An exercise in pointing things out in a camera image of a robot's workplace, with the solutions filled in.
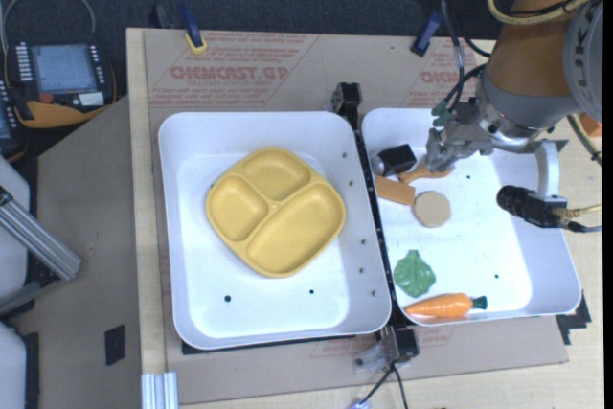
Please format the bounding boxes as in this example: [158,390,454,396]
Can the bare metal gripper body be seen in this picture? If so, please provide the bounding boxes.
[427,100,542,160]

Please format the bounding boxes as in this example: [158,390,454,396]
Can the orange flat toy food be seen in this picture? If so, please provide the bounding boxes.
[397,161,454,186]

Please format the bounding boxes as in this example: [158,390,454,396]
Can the black and silver can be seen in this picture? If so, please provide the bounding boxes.
[369,143,419,179]

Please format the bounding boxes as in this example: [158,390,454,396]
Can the tan round biscuit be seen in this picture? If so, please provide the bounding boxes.
[413,190,452,229]

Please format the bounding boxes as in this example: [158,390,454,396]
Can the thin black and white rod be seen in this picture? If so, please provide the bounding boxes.
[351,108,399,332]

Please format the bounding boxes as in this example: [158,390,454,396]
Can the white plastic tray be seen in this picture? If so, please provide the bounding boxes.
[360,106,583,329]
[157,110,394,352]

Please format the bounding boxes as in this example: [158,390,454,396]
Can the green lettuce leaf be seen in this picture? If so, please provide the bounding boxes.
[393,249,438,299]

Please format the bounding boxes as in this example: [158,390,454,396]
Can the orange carrot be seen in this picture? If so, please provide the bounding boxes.
[403,291,488,320]

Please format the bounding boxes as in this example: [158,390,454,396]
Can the yellow divided plate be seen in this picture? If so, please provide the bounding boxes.
[204,146,348,280]

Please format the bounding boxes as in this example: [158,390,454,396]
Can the brown cardboard board red print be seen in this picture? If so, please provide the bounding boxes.
[143,29,571,406]

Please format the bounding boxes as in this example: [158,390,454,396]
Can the black cylinder on white bracket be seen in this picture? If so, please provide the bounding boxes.
[495,137,571,230]

